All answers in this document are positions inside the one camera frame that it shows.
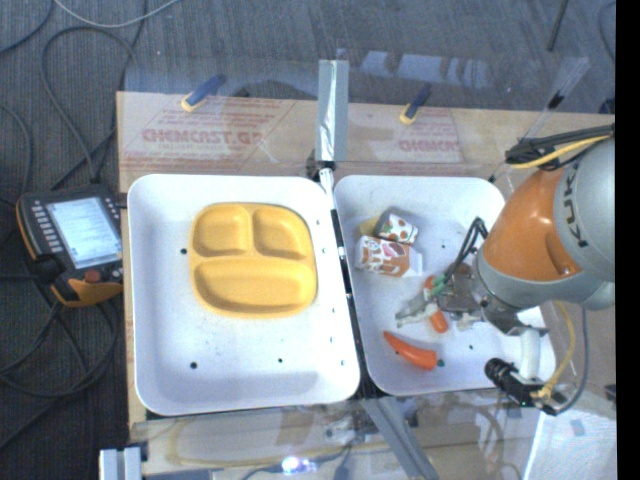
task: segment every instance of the gray floor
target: gray floor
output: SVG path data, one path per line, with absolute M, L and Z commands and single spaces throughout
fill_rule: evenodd
M 60 1 L 98 23 L 122 23 L 145 12 L 144 0 Z M 147 0 L 146 9 L 168 1 Z M 305 75 L 313 79 L 319 59 L 344 58 L 351 64 L 354 102 L 405 104 L 425 81 L 432 83 L 430 104 L 441 107 L 539 111 L 569 84 L 558 110 L 596 113 L 615 94 L 615 0 L 568 0 L 551 51 L 562 0 L 184 0 L 144 22 L 101 29 L 109 35 L 56 5 L 48 16 L 50 2 L 0 0 L 0 239 L 15 228 L 10 203 L 23 190 L 89 181 L 86 165 L 62 177 L 83 160 L 78 140 L 94 148 L 110 137 L 118 87 L 187 92 L 204 74 L 232 66 L 234 79 L 246 83 L 223 86 L 220 94 L 313 99 L 315 86 Z M 123 45 L 134 40 L 135 63 Z M 11 112 L 31 136 L 26 182 L 28 148 Z M 100 179 L 116 190 L 114 145 L 106 150 Z M 0 252 L 1 273 L 23 271 L 15 235 Z M 0 282 L 0 363 L 7 364 L 28 349 L 46 306 L 32 283 Z M 121 312 L 122 302 L 115 305 L 110 314 Z M 588 318 L 593 355 L 602 360 L 592 361 L 589 386 L 601 394 L 616 381 L 614 311 Z M 108 350 L 108 326 L 95 308 L 65 311 L 61 319 L 89 364 Z M 43 411 L 0 449 L 2 478 L 95 478 L 95 462 L 87 466 L 95 451 L 126 443 L 122 338 L 116 345 L 95 386 L 47 412 L 49 399 L 0 386 L 0 443 Z M 59 392 L 81 373 L 64 327 L 54 325 L 15 378 Z

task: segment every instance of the white cable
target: white cable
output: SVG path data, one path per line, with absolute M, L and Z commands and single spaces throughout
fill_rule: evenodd
M 151 12 L 149 12 L 149 13 L 143 15 L 143 16 L 138 16 L 137 18 L 134 18 L 134 19 L 129 20 L 129 21 L 125 21 L 124 23 L 113 23 L 113 24 L 110 24 L 110 23 L 96 23 L 95 21 L 88 20 L 88 19 L 83 18 L 82 16 L 76 14 L 75 12 L 73 12 L 71 9 L 66 7 L 62 2 L 60 2 L 60 0 L 53 0 L 53 1 L 58 5 L 58 7 L 60 7 L 67 14 L 70 14 L 74 18 L 82 21 L 83 23 L 86 23 L 87 25 L 92 25 L 94 27 L 101 27 L 101 28 L 122 28 L 122 27 L 128 27 L 129 25 L 133 25 L 134 23 L 137 23 L 139 21 L 146 20 L 147 18 L 150 18 L 151 16 L 153 16 L 155 14 L 158 14 L 160 11 L 163 11 L 167 7 L 170 7 L 170 6 L 174 5 L 174 4 L 177 4 L 178 2 L 181 2 L 182 0 L 171 0 L 171 1 L 167 2 L 166 4 L 161 5 L 160 7 L 155 9 L 154 11 L 151 11 Z

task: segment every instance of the yellow cable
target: yellow cable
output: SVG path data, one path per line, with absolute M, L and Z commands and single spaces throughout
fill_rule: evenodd
M 558 383 L 558 380 L 560 379 L 560 375 L 569 364 L 569 361 L 571 361 L 571 358 L 573 357 L 573 352 L 575 351 L 575 348 L 576 348 L 576 333 L 573 328 L 573 322 L 571 321 L 571 318 L 569 317 L 569 313 L 567 312 L 567 308 L 564 306 L 562 302 L 558 301 L 556 304 L 558 305 L 558 308 L 560 309 L 560 312 L 564 317 L 564 321 L 565 321 L 565 324 L 567 325 L 567 329 L 569 330 L 569 349 L 567 350 L 567 354 L 564 356 L 564 359 L 558 365 L 556 370 L 553 372 L 553 375 L 549 378 L 549 380 L 545 383 L 545 385 L 542 386 L 538 391 L 531 393 L 531 396 L 533 398 L 537 398 L 542 401 L 547 401 L 549 400 L 549 398 L 551 398 L 551 392 L 553 388 L 556 386 L 556 384 Z
M 514 169 L 527 169 L 529 167 L 538 167 L 539 165 L 546 164 L 549 160 L 553 160 L 554 158 L 558 158 L 559 156 L 568 153 L 569 151 L 573 151 L 574 149 L 581 148 L 582 146 L 586 146 L 588 144 L 593 144 L 594 142 L 598 142 L 604 139 L 610 138 L 611 135 L 601 135 L 599 137 L 592 137 L 591 139 L 579 140 L 578 142 L 573 142 L 564 148 L 558 149 L 553 153 L 549 153 L 541 158 L 536 160 L 532 160 L 531 162 L 527 162 L 525 164 L 510 164 Z

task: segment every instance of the yellow tray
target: yellow tray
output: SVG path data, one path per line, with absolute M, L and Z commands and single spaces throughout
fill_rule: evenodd
M 190 244 L 191 285 L 211 311 L 283 317 L 304 310 L 316 296 L 309 228 L 288 208 L 213 204 L 194 219 Z

